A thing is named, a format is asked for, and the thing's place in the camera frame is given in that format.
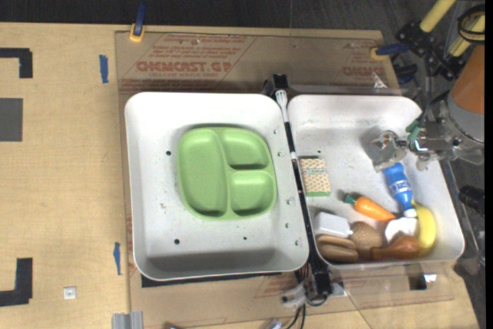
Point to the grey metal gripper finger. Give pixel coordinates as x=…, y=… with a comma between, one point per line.
x=393, y=139
x=383, y=156

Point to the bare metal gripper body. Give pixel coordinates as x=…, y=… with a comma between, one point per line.
x=437, y=138

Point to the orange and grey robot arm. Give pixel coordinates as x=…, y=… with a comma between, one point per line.
x=468, y=88

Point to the blue bottle with white cap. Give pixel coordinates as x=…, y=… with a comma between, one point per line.
x=398, y=185

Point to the white plastic tray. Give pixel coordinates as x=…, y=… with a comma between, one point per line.
x=154, y=173
x=339, y=127

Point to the orange carrot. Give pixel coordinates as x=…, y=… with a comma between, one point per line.
x=371, y=209

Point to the orange and green patterned packet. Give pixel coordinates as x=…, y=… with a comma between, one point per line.
x=315, y=177

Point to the white rounded block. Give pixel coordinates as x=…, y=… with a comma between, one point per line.
x=400, y=228

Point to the round brown biscuit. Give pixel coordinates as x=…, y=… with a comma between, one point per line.
x=366, y=236

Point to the yellow banana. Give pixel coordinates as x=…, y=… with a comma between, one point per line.
x=426, y=229

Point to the white carton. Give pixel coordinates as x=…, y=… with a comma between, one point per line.
x=331, y=224

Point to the brown chicken drumstick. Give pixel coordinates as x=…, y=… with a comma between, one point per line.
x=400, y=248

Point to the thin black and white rod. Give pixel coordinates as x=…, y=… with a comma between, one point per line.
x=289, y=135

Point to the brown bread bun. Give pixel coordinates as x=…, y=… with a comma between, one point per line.
x=337, y=248

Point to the brown cardboard board red print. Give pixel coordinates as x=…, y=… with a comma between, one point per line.
x=246, y=58

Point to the green divided plate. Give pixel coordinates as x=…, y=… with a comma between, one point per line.
x=200, y=173

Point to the black cylinder on white bracket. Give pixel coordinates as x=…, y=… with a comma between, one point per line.
x=471, y=199

